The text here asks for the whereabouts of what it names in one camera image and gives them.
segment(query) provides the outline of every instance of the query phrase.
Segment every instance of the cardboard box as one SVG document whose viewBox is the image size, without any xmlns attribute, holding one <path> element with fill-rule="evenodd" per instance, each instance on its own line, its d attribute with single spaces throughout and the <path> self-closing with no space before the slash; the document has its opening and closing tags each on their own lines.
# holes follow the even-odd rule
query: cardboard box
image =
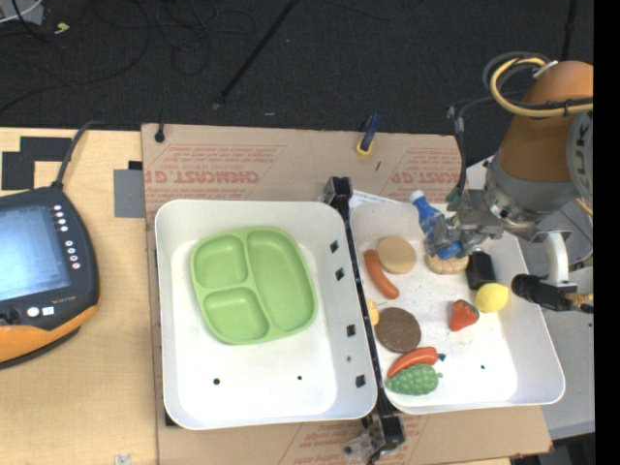
<svg viewBox="0 0 620 465">
<path fill-rule="evenodd" d="M 377 133 L 373 152 L 356 153 L 360 133 L 216 126 L 142 126 L 152 341 L 161 463 L 359 463 L 345 460 L 344 442 L 360 421 L 304 422 L 190 431 L 166 425 L 153 220 L 175 199 L 315 201 L 333 176 L 356 190 L 405 202 L 416 189 L 442 202 L 454 186 L 460 156 L 453 137 Z M 402 416 L 406 442 L 383 458 L 389 465 L 435 464 L 549 451 L 540 407 Z"/>
</svg>

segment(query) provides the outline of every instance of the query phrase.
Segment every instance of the blue bottle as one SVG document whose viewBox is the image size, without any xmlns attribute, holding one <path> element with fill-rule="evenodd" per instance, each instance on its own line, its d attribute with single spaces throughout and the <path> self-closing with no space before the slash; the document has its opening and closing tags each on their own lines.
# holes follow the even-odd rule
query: blue bottle
<svg viewBox="0 0 620 465">
<path fill-rule="evenodd" d="M 463 247 L 460 241 L 452 238 L 445 215 L 428 203 L 421 190 L 414 191 L 409 201 L 418 209 L 419 226 L 426 236 L 424 246 L 427 253 L 437 255 L 442 260 L 458 255 Z"/>
</svg>

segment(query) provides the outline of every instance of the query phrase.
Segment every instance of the toy sausage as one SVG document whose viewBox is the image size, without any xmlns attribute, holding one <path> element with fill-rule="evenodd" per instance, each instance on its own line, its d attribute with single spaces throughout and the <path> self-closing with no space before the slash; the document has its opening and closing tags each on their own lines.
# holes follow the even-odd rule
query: toy sausage
<svg viewBox="0 0 620 465">
<path fill-rule="evenodd" d="M 381 265 L 379 264 L 379 255 L 377 255 L 375 250 L 366 250 L 364 253 L 364 263 L 370 279 L 372 279 L 372 282 L 379 291 L 389 299 L 398 298 L 400 292 L 398 288 L 389 282 L 389 279 L 382 271 Z"/>
</svg>

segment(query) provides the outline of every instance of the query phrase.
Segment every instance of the chocolate cookie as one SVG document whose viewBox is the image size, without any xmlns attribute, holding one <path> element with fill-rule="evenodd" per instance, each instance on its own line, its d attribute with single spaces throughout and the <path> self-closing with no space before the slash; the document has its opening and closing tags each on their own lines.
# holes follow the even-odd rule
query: chocolate cookie
<svg viewBox="0 0 620 465">
<path fill-rule="evenodd" d="M 422 333 L 414 315 L 402 308 L 389 307 L 381 311 L 375 335 L 391 352 L 409 353 L 418 347 Z"/>
</svg>

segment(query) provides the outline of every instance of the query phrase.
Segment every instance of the touch screen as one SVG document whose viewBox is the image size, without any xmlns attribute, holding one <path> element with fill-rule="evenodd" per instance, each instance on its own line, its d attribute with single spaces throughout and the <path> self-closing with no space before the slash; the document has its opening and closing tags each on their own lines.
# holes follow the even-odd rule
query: touch screen
<svg viewBox="0 0 620 465">
<path fill-rule="evenodd" d="M 0 210 L 0 301 L 71 284 L 49 210 Z"/>
</svg>

